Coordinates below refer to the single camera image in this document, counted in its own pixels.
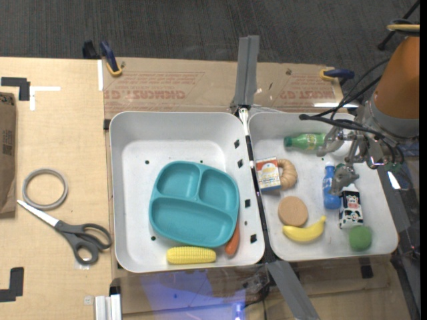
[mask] round cookie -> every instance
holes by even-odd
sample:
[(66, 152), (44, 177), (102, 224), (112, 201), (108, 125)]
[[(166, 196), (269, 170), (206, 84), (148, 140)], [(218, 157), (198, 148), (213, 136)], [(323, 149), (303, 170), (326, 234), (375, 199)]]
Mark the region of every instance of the round cookie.
[(280, 201), (278, 215), (284, 225), (300, 227), (308, 219), (308, 210), (300, 198), (290, 195)]
[(367, 250), (371, 246), (372, 232), (368, 227), (353, 227), (349, 232), (350, 247), (354, 251)]

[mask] yellow banana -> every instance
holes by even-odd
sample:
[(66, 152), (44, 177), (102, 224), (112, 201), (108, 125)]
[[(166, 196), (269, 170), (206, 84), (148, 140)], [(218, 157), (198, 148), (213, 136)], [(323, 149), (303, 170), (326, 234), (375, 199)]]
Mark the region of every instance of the yellow banana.
[(309, 227), (293, 227), (284, 225), (283, 233), (290, 239), (297, 242), (309, 242), (318, 238), (325, 229), (326, 216), (321, 216), (320, 220), (310, 225)]

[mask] green bottle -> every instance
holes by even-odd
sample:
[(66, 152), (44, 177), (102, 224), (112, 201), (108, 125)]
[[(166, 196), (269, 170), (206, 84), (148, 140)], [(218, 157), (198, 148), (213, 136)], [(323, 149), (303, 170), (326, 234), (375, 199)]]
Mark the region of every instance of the green bottle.
[(284, 139), (285, 147), (296, 147), (307, 151), (317, 149), (325, 142), (325, 133), (303, 133), (298, 136), (287, 136)]

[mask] table surface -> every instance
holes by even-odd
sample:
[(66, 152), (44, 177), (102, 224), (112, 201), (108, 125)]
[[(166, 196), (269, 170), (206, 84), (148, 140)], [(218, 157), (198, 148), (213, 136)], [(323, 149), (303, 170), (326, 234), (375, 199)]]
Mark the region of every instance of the table surface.
[[(150, 63), (149, 59), (141, 61)], [(152, 61), (158, 67), (190, 62), (185, 65), (201, 71), (201, 63), (196, 61)], [(218, 70), (224, 74), (221, 62), (206, 65), (205, 72)], [(49, 214), (70, 224), (98, 223), (112, 232), (108, 136), (103, 130), (104, 94), (99, 89), (98, 61), (3, 57), (0, 76), (26, 77), (31, 86), (61, 88), (37, 91), (34, 111), (30, 111), (27, 101), (17, 103), (17, 198), (22, 198), (22, 182), (32, 170), (57, 169), (69, 182), (69, 194), (64, 204)], [(0, 87), (0, 91), (18, 96), (15, 87)], [(41, 203), (55, 200), (60, 194), (61, 185), (52, 177), (39, 177), (29, 186), (29, 195)], [(369, 281), (337, 274), (326, 277), (315, 263), (300, 265), (301, 282), (321, 318), (361, 319), (365, 314), (364, 318), (371, 319), (410, 319), (398, 276), (388, 258), (376, 261), (374, 257), (372, 262), (378, 273)], [(104, 251), (90, 268), (80, 266), (62, 236), (19, 206), (14, 215), (0, 217), (0, 289), (9, 288), (10, 269), (14, 267), (24, 268), (23, 296), (0, 303), (2, 319), (93, 319), (93, 297), (108, 295), (114, 278), (132, 276), (116, 269), (113, 249)], [(129, 314), (123, 315), (125, 319), (178, 318), (173, 311), (130, 314), (133, 302), (122, 301), (123, 308), (129, 309)], [(277, 314), (292, 318), (278, 293), (272, 293), (264, 307), (269, 319), (277, 319)], [(196, 319), (200, 314), (197, 312), (204, 312), (201, 318), (210, 319), (206, 315), (209, 311), (191, 312), (180, 313), (180, 319)], [(251, 305), (246, 319), (259, 319), (263, 312), (262, 303)]]

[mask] croissant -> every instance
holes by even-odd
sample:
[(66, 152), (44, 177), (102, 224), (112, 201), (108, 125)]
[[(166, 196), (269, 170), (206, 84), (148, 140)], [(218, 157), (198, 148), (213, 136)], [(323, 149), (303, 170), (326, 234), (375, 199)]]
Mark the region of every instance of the croissant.
[(282, 175), (280, 175), (282, 190), (290, 189), (298, 178), (294, 164), (287, 159), (278, 159), (278, 167), (282, 168)]

